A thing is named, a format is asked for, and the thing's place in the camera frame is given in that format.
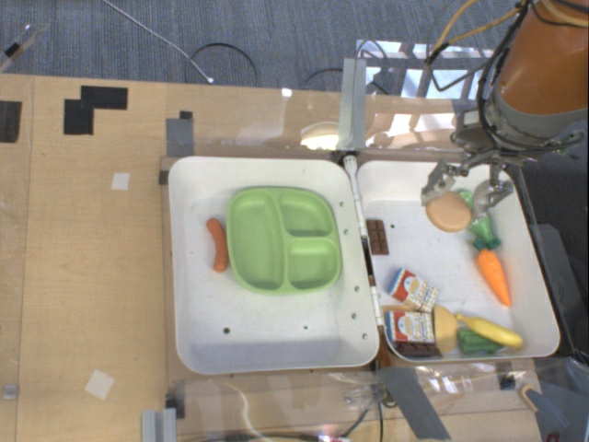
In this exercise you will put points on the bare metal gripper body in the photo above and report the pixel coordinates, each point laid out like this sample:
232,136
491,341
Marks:
478,143

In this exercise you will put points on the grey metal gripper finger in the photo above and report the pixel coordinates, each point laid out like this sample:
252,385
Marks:
492,191
439,182

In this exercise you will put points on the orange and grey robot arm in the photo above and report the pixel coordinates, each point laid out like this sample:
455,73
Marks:
543,58

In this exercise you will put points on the tan round biscuit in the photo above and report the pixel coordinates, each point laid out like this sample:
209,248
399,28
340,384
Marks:
447,213

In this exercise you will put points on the light green toy vegetable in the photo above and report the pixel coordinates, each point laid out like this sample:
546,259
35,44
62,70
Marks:
481,229

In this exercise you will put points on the white plastic tray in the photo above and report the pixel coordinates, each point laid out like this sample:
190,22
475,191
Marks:
437,256
276,334

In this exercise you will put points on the orange carrot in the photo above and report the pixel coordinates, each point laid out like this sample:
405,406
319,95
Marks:
493,272

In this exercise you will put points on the brown chocolate bar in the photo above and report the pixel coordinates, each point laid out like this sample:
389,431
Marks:
416,350
377,237

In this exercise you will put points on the red and white carton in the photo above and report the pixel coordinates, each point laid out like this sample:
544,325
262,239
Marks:
409,326
412,289

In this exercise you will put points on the yellow banana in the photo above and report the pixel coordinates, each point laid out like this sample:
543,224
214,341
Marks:
494,332

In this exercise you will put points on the tan toy bread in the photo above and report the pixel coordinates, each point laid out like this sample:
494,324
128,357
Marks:
445,329

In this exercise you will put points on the green divided plate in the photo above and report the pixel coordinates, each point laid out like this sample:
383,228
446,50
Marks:
257,242

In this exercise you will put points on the orange toy sausage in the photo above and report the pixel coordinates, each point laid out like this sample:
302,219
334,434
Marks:
220,247

